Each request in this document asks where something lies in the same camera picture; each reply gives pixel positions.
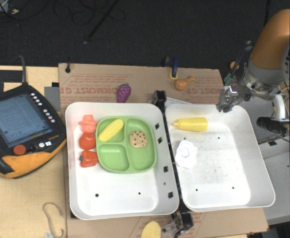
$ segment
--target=green divided plate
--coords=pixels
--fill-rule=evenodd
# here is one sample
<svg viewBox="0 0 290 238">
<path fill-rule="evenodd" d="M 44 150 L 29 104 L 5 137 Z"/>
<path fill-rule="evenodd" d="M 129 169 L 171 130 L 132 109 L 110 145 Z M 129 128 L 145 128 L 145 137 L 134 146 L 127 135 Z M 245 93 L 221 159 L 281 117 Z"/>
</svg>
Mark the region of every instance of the green divided plate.
<svg viewBox="0 0 290 238">
<path fill-rule="evenodd" d="M 123 129 L 111 140 L 102 142 L 98 135 L 116 119 L 124 121 Z M 129 135 L 142 131 L 148 140 L 142 148 L 135 148 L 129 143 Z M 115 173 L 139 173 L 150 170 L 157 161 L 155 136 L 147 121 L 137 117 L 118 116 L 100 120 L 96 126 L 96 152 L 101 166 Z"/>
</svg>

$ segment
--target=cookie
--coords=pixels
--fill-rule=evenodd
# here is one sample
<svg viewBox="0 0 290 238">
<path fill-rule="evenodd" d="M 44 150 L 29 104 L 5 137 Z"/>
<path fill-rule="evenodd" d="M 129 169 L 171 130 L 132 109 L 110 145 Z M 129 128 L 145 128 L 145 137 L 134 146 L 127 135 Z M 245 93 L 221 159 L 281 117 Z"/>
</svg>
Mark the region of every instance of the cookie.
<svg viewBox="0 0 290 238">
<path fill-rule="evenodd" d="M 145 147 L 148 143 L 146 134 L 141 130 L 134 130 L 129 135 L 129 143 L 135 148 Z"/>
</svg>

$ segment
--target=red button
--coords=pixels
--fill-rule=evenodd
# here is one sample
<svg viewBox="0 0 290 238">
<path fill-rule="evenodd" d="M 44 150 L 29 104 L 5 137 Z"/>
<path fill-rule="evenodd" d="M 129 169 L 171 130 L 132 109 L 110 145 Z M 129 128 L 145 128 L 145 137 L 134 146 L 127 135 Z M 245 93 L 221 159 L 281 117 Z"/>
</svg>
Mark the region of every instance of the red button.
<svg viewBox="0 0 290 238">
<path fill-rule="evenodd" d="M 13 149 L 15 156 L 21 156 L 26 153 L 26 147 L 24 145 L 16 145 Z"/>
</svg>

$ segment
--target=mustard bottle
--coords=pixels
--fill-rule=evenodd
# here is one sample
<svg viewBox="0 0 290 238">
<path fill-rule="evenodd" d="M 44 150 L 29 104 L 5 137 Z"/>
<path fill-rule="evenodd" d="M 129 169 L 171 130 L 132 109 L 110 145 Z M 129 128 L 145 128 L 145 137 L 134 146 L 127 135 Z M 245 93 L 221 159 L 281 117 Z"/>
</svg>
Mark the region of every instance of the mustard bottle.
<svg viewBox="0 0 290 238">
<path fill-rule="evenodd" d="M 208 121 L 205 117 L 184 118 L 178 119 L 178 121 L 174 122 L 173 125 L 182 130 L 203 132 L 208 128 Z"/>
</svg>

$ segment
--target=yellow corn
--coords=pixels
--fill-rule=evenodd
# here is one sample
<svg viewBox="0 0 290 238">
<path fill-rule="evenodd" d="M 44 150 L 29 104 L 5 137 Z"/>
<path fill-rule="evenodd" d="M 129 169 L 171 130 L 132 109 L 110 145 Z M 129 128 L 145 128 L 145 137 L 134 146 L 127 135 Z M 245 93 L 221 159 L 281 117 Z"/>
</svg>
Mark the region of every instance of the yellow corn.
<svg viewBox="0 0 290 238">
<path fill-rule="evenodd" d="M 107 142 L 113 138 L 117 133 L 120 132 L 124 127 L 124 121 L 122 119 L 116 119 L 112 121 L 109 125 L 103 129 L 99 134 L 99 140 L 102 142 Z"/>
</svg>

